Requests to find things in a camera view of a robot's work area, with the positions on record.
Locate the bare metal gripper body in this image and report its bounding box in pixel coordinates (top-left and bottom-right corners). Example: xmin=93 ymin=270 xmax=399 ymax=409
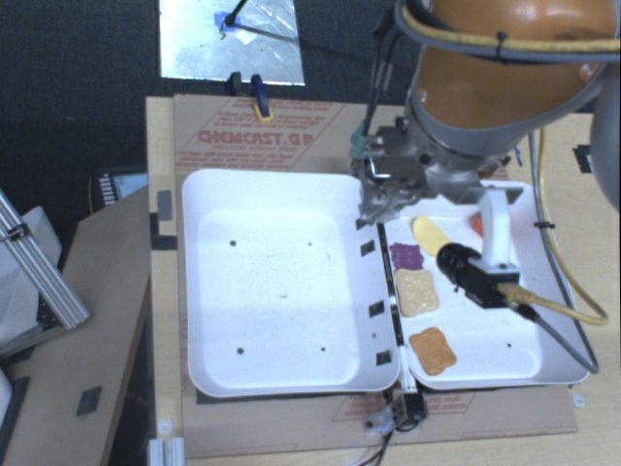
xmin=351 ymin=119 xmax=439 ymax=205

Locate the pale yellow oval toy food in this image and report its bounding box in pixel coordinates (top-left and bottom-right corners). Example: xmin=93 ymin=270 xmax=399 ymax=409
xmin=410 ymin=215 xmax=450 ymax=257

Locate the purple toy biscuit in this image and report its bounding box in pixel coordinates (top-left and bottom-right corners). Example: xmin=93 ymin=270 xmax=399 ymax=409
xmin=388 ymin=242 xmax=426 ymax=272

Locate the thin black and white rod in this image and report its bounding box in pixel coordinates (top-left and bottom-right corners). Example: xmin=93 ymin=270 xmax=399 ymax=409
xmin=376 ymin=220 xmax=407 ymax=350

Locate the beige toy bread slice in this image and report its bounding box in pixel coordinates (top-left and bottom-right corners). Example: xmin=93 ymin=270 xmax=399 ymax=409
xmin=394 ymin=268 xmax=441 ymax=318

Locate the white plastic tray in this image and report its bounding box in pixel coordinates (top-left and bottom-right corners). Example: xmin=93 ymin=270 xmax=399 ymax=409
xmin=180 ymin=168 xmax=403 ymax=399
xmin=386 ymin=179 xmax=592 ymax=390

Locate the brown cardboard board red print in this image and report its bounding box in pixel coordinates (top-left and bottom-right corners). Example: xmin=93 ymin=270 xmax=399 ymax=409
xmin=172 ymin=93 xmax=579 ymax=459

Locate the orange-brown toy bread slice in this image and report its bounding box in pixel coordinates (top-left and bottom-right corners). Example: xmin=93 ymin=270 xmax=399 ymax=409
xmin=408 ymin=326 xmax=458 ymax=378

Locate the black cylinder on white bracket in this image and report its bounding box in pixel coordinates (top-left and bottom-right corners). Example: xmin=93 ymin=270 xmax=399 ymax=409
xmin=435 ymin=184 xmax=524 ymax=311

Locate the black block with thin wires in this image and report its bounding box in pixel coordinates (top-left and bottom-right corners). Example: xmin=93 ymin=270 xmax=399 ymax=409
xmin=391 ymin=389 xmax=429 ymax=432

